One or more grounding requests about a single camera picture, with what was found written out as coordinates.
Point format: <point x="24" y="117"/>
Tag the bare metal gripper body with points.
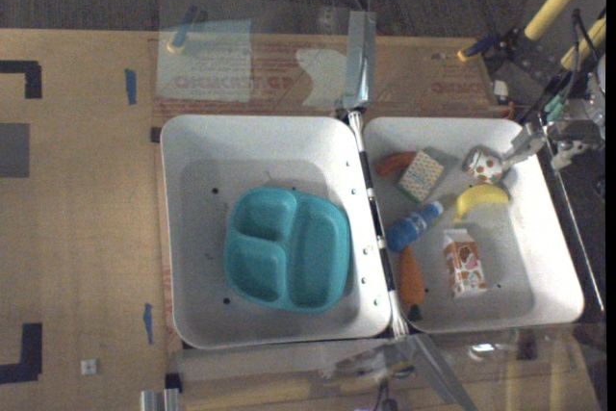
<point x="575" y="131"/>

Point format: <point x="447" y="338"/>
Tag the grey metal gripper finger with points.
<point x="530" y="135"/>
<point x="517" y="152"/>

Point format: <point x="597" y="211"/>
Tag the white strawberry print cup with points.
<point x="482" y="167"/>

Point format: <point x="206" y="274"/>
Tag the yellow banana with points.
<point x="481" y="197"/>

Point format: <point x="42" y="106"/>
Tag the white and green patterned packet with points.
<point x="421" y="175"/>

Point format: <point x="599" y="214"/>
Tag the white plastic tray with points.
<point x="534" y="264"/>
<point x="202" y="144"/>

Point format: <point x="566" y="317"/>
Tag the orange toy sausage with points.
<point x="392" y="162"/>

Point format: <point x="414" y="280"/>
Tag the brown and white carton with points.
<point x="464" y="267"/>

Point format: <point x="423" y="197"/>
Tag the brown cardboard board red print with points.
<point x="409" y="77"/>

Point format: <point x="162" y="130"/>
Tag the blue plastic bottle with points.
<point x="409" y="228"/>

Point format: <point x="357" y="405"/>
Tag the orange carrot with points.
<point x="411" y="279"/>

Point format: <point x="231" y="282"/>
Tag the teal divided plate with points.
<point x="313" y="250"/>

